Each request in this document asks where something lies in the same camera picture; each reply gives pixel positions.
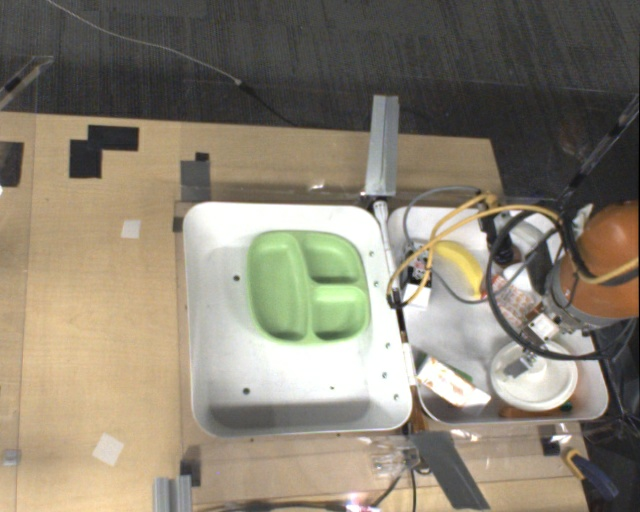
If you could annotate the green divided plate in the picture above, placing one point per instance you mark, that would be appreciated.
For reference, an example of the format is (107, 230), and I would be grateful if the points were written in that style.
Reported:
(275, 285)

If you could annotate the white plastic tray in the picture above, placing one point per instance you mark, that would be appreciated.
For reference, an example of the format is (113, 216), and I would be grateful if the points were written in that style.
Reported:
(280, 385)
(455, 335)

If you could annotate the yellow banana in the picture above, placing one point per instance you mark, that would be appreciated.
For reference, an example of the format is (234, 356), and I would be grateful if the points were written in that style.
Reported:
(462, 260)

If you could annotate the white round bowl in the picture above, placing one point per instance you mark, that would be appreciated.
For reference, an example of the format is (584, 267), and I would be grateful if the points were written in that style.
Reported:
(550, 385)

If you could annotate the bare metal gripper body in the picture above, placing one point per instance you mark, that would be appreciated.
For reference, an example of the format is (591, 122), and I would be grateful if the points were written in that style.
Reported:
(540, 327)

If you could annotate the black cylinder on white bracket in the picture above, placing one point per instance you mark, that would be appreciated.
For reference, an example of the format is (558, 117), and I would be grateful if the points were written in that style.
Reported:
(502, 248)

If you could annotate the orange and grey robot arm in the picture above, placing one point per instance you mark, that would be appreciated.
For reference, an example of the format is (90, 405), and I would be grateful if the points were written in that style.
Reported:
(607, 250)

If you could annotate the black and white carton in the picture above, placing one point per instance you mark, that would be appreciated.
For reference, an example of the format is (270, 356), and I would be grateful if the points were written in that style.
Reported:
(419, 292)

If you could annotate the orange patterned packet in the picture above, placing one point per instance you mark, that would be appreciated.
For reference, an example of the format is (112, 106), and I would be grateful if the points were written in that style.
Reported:
(515, 302)

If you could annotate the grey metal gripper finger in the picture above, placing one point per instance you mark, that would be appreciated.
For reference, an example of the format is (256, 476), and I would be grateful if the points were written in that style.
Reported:
(531, 361)
(514, 369)

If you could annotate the white and orange carton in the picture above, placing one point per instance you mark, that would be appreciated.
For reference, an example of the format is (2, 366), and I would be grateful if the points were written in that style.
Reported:
(450, 382)

